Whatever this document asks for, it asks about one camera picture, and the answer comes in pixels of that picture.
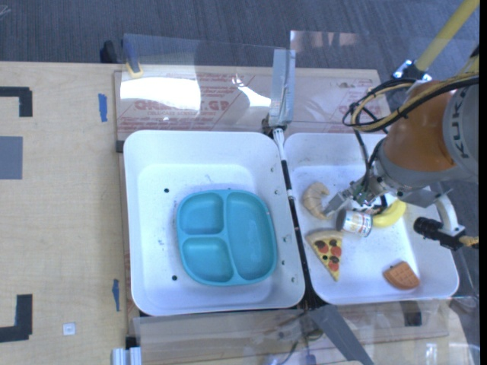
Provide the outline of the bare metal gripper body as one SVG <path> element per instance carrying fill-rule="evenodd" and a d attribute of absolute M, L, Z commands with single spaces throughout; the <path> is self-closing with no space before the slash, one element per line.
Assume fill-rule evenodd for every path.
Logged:
<path fill-rule="evenodd" d="M 404 188 L 389 176 L 370 174 L 351 182 L 344 191 L 344 198 L 359 205 L 371 205 L 376 198 L 386 194 L 403 197 Z"/>

